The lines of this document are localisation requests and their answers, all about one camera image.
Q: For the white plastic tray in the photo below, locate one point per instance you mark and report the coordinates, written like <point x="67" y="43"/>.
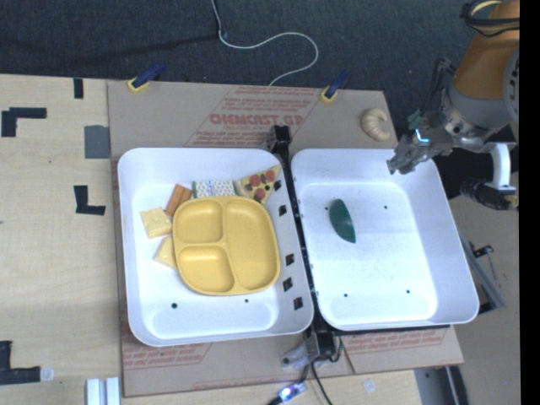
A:
<point x="211" y="314"/>
<point x="392" y="277"/>

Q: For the black cylinder on white bracket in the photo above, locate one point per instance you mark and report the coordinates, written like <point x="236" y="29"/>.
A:
<point x="502" y="163"/>

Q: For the yellow square cheese piece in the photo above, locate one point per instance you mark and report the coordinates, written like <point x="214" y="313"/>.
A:
<point x="156" y="223"/>

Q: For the yellow divided plate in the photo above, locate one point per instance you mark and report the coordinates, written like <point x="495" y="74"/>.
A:
<point x="249" y="243"/>

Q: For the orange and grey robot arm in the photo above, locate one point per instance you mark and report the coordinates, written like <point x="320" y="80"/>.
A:
<point x="485" y="66"/>

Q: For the pizza slice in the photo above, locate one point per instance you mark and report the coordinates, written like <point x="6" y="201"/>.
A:
<point x="258" y="184"/>

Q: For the dark green leaf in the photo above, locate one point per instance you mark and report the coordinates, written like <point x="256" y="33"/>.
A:
<point x="342" y="222"/>

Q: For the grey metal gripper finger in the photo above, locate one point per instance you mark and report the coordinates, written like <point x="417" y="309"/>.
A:
<point x="417" y="160"/>
<point x="396" y="160"/>

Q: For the yellow cheese wedge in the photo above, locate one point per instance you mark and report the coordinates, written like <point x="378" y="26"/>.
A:
<point x="167" y="253"/>

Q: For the brown cardboard board red print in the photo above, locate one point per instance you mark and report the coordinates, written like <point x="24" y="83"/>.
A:
<point x="169" y="112"/>

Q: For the orange wafer biscuit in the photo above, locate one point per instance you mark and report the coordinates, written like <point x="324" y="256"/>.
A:
<point x="177" y="198"/>

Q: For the white patterned packet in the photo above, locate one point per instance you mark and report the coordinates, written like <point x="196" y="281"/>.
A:
<point x="214" y="188"/>

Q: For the beige croissant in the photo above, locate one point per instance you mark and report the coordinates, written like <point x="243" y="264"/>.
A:
<point x="373" y="125"/>

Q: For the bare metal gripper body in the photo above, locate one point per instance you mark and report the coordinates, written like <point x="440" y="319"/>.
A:
<point x="439" y="135"/>

